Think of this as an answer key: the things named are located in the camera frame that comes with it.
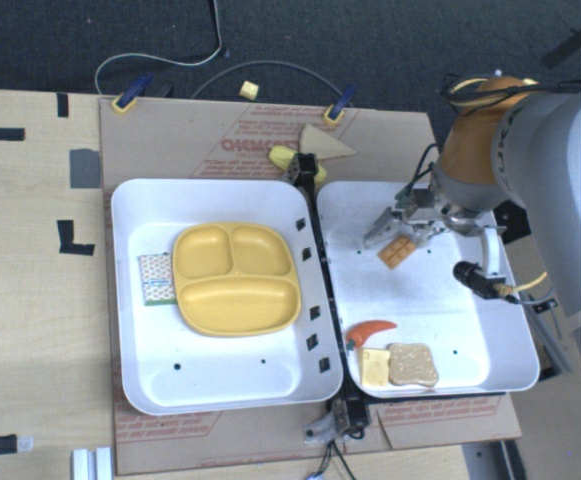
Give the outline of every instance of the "flattened cardboard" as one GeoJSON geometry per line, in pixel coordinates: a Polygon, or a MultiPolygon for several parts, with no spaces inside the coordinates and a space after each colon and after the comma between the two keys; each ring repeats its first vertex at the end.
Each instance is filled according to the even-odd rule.
{"type": "MultiPolygon", "coordinates": [[[[406,181],[434,142],[425,114],[348,109],[335,128],[318,107],[141,98],[115,114],[100,100],[106,249],[114,373],[118,475],[321,457],[322,445],[304,443],[303,425],[325,414],[325,404],[300,404],[154,417],[125,399],[120,379],[110,197],[134,178],[277,179],[267,155],[274,145],[298,150],[306,124],[323,129],[356,155],[324,161],[326,183],[406,181]]],[[[518,437],[509,395],[469,402],[407,401],[371,406],[372,424],[346,453],[376,452],[518,437]]]]}

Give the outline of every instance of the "yellow plate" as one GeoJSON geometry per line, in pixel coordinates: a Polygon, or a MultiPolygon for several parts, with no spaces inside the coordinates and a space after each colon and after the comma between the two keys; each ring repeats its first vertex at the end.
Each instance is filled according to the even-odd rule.
{"type": "Polygon", "coordinates": [[[183,231],[172,252],[181,315],[209,336],[279,331],[301,310],[292,254],[274,230],[213,222],[183,231]]]}

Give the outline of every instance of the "yellow cheese block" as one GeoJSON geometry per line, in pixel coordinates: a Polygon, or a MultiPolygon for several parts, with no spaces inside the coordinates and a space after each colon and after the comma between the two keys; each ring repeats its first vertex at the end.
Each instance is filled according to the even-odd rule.
{"type": "Polygon", "coordinates": [[[386,386],[390,373],[390,351],[360,348],[359,372],[363,386],[386,386]]]}

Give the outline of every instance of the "white cable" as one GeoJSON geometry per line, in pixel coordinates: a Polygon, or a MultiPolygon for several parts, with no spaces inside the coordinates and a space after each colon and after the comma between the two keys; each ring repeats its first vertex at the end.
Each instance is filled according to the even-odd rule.
{"type": "Polygon", "coordinates": [[[221,38],[221,25],[220,25],[220,20],[219,20],[219,6],[217,5],[217,0],[212,0],[212,7],[214,9],[215,27],[216,27],[216,33],[217,33],[217,40],[218,40],[219,44],[217,46],[217,49],[214,52],[212,52],[208,57],[206,57],[205,59],[200,60],[198,62],[179,62],[179,61],[175,61],[172,59],[166,59],[164,57],[159,57],[157,55],[150,55],[147,53],[134,53],[134,52],[132,52],[132,53],[121,53],[119,55],[113,55],[112,57],[108,57],[105,61],[103,61],[103,63],[101,63],[101,65],[97,68],[97,71],[95,72],[94,85],[95,85],[95,88],[97,89],[97,93],[103,94],[103,92],[101,91],[101,87],[99,86],[99,75],[100,75],[101,71],[109,63],[114,62],[114,61],[119,60],[119,59],[127,59],[127,58],[149,59],[149,60],[156,60],[158,62],[165,62],[166,64],[172,64],[174,66],[180,66],[183,68],[196,68],[199,66],[203,66],[204,64],[207,64],[208,62],[213,60],[215,57],[217,57],[217,55],[219,55],[221,53],[221,50],[223,49],[223,39],[221,38]]]}

